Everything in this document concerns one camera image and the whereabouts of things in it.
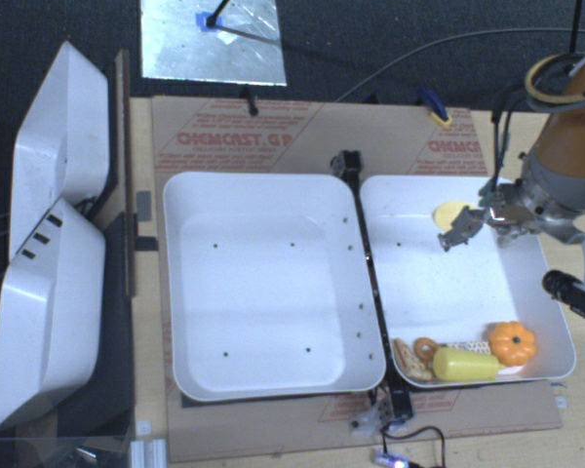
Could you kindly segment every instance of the yellow toy object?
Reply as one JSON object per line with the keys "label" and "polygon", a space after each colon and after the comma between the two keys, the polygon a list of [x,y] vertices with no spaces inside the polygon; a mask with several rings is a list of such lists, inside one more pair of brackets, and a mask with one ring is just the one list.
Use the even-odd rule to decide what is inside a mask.
{"label": "yellow toy object", "polygon": [[405,376],[421,381],[433,379],[433,373],[416,357],[409,345],[400,338],[393,340],[392,344],[397,366]]}
{"label": "yellow toy object", "polygon": [[461,201],[446,201],[434,210],[433,221],[438,228],[447,232],[464,207],[468,207],[469,209],[474,208],[472,205],[462,203]]}
{"label": "yellow toy object", "polygon": [[435,121],[443,129],[449,127],[450,124],[452,123],[452,116],[450,116],[450,115],[447,115],[447,120],[445,121],[440,116],[438,116],[436,113],[431,112],[431,113],[429,113],[429,118],[431,118],[433,121]]}
{"label": "yellow toy object", "polygon": [[433,358],[433,372],[442,381],[489,381],[502,366],[493,355],[441,347]]}
{"label": "yellow toy object", "polygon": [[505,366],[521,366],[537,352],[533,333],[516,321],[498,323],[487,341],[491,353]]}
{"label": "yellow toy object", "polygon": [[419,338],[413,343],[413,353],[427,368],[431,367],[433,358],[440,345],[431,338]]}

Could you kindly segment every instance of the yellow plastic bottle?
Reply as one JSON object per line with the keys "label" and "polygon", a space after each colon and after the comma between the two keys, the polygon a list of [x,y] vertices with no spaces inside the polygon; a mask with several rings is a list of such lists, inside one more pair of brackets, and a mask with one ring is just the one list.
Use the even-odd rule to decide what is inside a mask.
{"label": "yellow plastic bottle", "polygon": [[442,381],[487,381],[503,368],[493,355],[456,348],[439,348],[433,357],[433,372]]}

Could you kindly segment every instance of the metal plate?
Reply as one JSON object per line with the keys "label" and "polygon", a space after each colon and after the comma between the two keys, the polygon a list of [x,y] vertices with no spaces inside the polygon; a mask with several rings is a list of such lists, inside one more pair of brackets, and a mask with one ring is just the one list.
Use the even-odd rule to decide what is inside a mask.
{"label": "metal plate", "polygon": [[141,0],[143,76],[286,86],[275,0],[231,0],[207,29],[220,1]]}

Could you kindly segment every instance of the blue clamp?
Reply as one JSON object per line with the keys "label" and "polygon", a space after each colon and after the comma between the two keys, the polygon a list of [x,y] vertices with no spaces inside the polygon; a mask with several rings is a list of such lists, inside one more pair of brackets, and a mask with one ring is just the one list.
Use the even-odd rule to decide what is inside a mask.
{"label": "blue clamp", "polygon": [[218,31],[217,28],[223,26],[223,19],[216,18],[216,24],[213,27],[208,27],[206,24],[206,19],[209,18],[212,14],[212,12],[200,12],[195,15],[195,22],[202,31]]}
{"label": "blue clamp", "polygon": [[429,117],[442,128],[446,128],[452,122],[452,118],[447,113],[444,103],[434,91],[427,89],[424,85],[418,88],[418,98],[420,101],[431,109]]}

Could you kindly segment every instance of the metal bracket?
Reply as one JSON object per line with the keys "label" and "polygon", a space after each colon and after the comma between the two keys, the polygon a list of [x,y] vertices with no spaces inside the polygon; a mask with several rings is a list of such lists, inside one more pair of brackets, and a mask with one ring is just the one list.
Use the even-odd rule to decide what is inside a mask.
{"label": "metal bracket", "polygon": [[132,441],[130,444],[130,468],[167,468],[167,441]]}
{"label": "metal bracket", "polygon": [[250,114],[252,116],[257,116],[259,111],[255,105],[254,89],[249,85],[246,85],[241,89],[240,98],[245,98],[247,100]]}
{"label": "metal bracket", "polygon": [[551,270],[542,279],[544,290],[553,299],[566,303],[570,310],[585,318],[585,292],[580,289],[580,281],[574,276],[559,270]]}
{"label": "metal bracket", "polygon": [[379,284],[374,270],[372,259],[371,240],[367,222],[362,208],[360,198],[360,172],[362,171],[362,154],[360,151],[341,151],[331,160],[331,174],[344,181],[353,192],[355,208],[358,215],[360,233],[362,234],[362,243],[367,259],[367,268],[369,269],[370,286],[372,287],[372,297],[374,299],[375,311],[377,313],[377,322],[381,333],[381,342],[386,361],[386,381],[392,401],[392,410],[394,412],[394,422],[405,423],[413,417],[413,408],[411,406],[410,387],[397,371],[392,359],[392,349],[385,317],[383,315],[383,305],[379,295]]}
{"label": "metal bracket", "polygon": [[134,215],[135,225],[135,242],[134,248],[136,252],[158,252],[158,239],[153,236],[141,236],[138,234],[138,217]]}

